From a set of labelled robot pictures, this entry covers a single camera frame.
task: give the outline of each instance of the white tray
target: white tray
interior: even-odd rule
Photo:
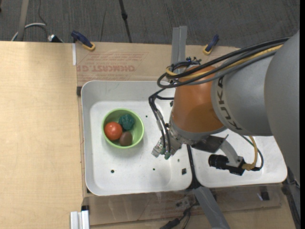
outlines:
[[[81,92],[85,178],[87,188],[95,195],[118,195],[184,190],[192,181],[186,146],[183,145],[168,160],[155,158],[151,152],[161,136],[156,119],[148,104],[148,97],[159,90],[156,82],[91,81]],[[172,97],[174,89],[162,92]],[[170,101],[158,101],[156,105],[165,121],[169,119]],[[130,149],[110,146],[102,137],[102,119],[115,108],[129,108],[144,122],[143,140]],[[225,137],[239,156],[252,163],[254,149],[238,134],[225,130],[216,136]],[[192,149],[195,173],[201,185],[206,187],[229,187],[282,182],[287,176],[286,165],[273,137],[255,137],[264,157],[260,171],[245,171],[242,176],[228,170],[209,167],[210,153]]]
[[[192,181],[187,150],[168,160],[155,158],[151,152],[161,137],[148,97],[159,90],[156,82],[91,81],[82,87],[85,178],[95,195],[118,195],[184,190]],[[174,90],[162,96],[172,97]],[[156,101],[169,119],[170,101]],[[102,137],[102,120],[115,108],[135,111],[143,120],[144,137],[135,147],[118,149]]]

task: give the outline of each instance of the blue and yellow clamp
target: blue and yellow clamp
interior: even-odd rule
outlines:
[[[93,51],[95,49],[95,44],[90,42],[84,35],[80,34],[77,31],[72,31],[71,36],[74,38],[75,41],[80,41],[82,46],[85,49]]]
[[[213,39],[211,40],[211,42],[204,47],[203,53],[205,55],[210,55],[210,53],[213,50],[213,47],[217,44],[218,40],[219,40],[219,36],[218,35],[214,35]]]

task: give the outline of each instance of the brown egg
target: brown egg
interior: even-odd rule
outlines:
[[[130,146],[132,144],[132,134],[130,132],[123,132],[120,137],[121,146]]]

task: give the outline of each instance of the yellow cable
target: yellow cable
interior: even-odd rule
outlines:
[[[235,63],[232,63],[232,64],[228,65],[227,67],[221,69],[221,71],[226,70],[226,69],[229,69],[229,68],[234,67],[234,66],[237,66],[237,65],[239,65],[239,64],[241,64],[241,63],[244,63],[244,62],[246,62],[246,61],[248,61],[248,60],[250,60],[250,59],[256,58],[256,57],[258,57],[258,56],[260,56],[260,55],[263,55],[263,54],[265,54],[265,53],[272,52],[272,51],[274,51],[274,50],[278,50],[281,46],[282,46],[282,45],[278,45],[278,46],[276,46],[276,47],[269,48],[269,49],[267,49],[267,50],[258,52],[258,53],[254,54],[254,55],[252,55],[252,56],[247,57],[247,58],[241,59],[241,60],[239,60],[239,61],[237,61],[237,62],[235,62]],[[168,66],[168,67],[165,69],[165,71],[166,71],[167,74],[169,74],[169,75],[171,75],[171,76],[177,75],[176,73],[171,72],[171,71],[169,70],[169,68],[170,68],[170,66]],[[195,77],[197,77],[197,76],[203,75],[203,74],[208,73],[208,72],[209,72],[209,71],[201,72],[201,73],[196,73],[196,74],[190,74],[190,75],[188,75],[188,76],[181,77],[181,79],[188,79],[188,80],[190,80],[190,79],[193,79],[193,78],[195,78]]]
[[[254,138],[252,136],[249,136],[249,138],[251,139],[253,146],[254,146],[254,161],[252,164],[243,164],[242,169],[245,170],[252,170],[255,166],[256,166],[256,162],[257,162],[257,146],[256,146],[256,142],[254,140]]]

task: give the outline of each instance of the light wood surface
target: light wood surface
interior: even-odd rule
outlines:
[[[82,202],[71,44],[0,42],[0,228],[69,228]]]

